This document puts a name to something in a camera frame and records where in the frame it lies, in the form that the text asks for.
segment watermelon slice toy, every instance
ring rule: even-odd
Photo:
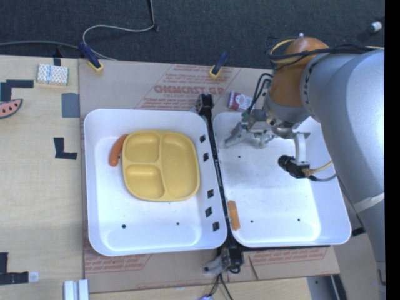
[[[22,99],[0,102],[0,119],[12,116],[19,110],[22,103]]]

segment white tray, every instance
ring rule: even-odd
[[[351,225],[338,180],[295,179],[279,167],[281,155],[295,155],[293,140],[274,139],[259,149],[258,140],[247,134],[243,142],[226,148],[224,140],[240,120],[240,113],[223,112],[213,122],[225,196],[236,202],[241,224],[232,232],[235,239],[249,248],[345,243]],[[319,123],[309,118],[296,131],[311,133],[306,140],[311,168],[331,160]],[[316,176],[333,174],[329,167]]]
[[[193,197],[136,199],[125,187],[121,161],[109,165],[117,138],[148,129],[183,133],[193,141],[200,168],[200,188]],[[89,240],[97,252],[122,256],[214,249],[225,241],[228,230],[202,117],[190,111],[98,109],[86,116],[84,136]]]

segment blue and yellow clamp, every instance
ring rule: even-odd
[[[227,61],[228,61],[228,57],[229,57],[229,54],[228,54],[228,52],[225,51],[225,52],[222,54],[222,56],[219,58],[219,60],[217,61],[217,63],[216,63],[215,65],[212,66],[212,68],[211,68],[210,71],[208,72],[208,76],[209,76],[211,79],[216,79],[216,78],[218,78],[219,74],[221,73],[221,68],[222,68],[223,66],[225,66],[225,64],[226,64]]]
[[[86,43],[79,43],[78,49],[84,54],[84,56],[89,60],[87,63],[97,72],[104,69],[104,65],[99,61],[98,57],[94,54],[92,49]]]

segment yellow plate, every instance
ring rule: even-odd
[[[128,191],[143,200],[182,201],[200,186],[196,148],[178,132],[131,133],[122,148],[122,168]]]

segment dark background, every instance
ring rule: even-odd
[[[384,28],[366,29],[385,16],[385,0],[152,0],[159,32],[111,29],[88,33],[87,43],[118,60],[212,65],[224,51],[228,66],[271,68],[268,37],[304,33],[329,46],[384,46]],[[95,24],[130,29],[151,25],[147,0],[0,0],[0,44],[51,40],[77,46]],[[0,54],[52,57],[56,46],[0,46]],[[69,58],[79,52],[62,48]]]

